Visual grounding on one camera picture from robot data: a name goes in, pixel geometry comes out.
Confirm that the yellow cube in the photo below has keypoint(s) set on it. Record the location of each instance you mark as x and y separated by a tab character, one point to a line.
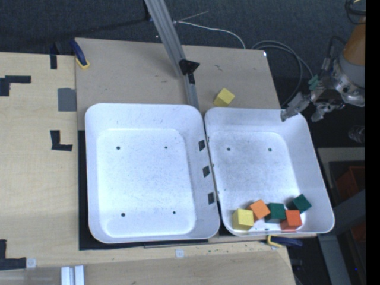
224	97
243	219

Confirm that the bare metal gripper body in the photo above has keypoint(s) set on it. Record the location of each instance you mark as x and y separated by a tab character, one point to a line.
341	92

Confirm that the green cube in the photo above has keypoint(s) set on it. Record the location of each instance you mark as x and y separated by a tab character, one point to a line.
301	203
276	212

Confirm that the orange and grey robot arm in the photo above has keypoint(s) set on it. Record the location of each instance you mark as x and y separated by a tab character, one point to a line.
355	50

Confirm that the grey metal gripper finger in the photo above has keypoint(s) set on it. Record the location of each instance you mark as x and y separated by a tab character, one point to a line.
292	107
321	111

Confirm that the orange cube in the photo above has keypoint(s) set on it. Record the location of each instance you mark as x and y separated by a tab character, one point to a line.
292	220
260	209

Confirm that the white plastic tray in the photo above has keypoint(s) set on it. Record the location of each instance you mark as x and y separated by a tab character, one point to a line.
252	171
145	174

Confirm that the pale wood board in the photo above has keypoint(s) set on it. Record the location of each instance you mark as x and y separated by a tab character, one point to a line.
133	70

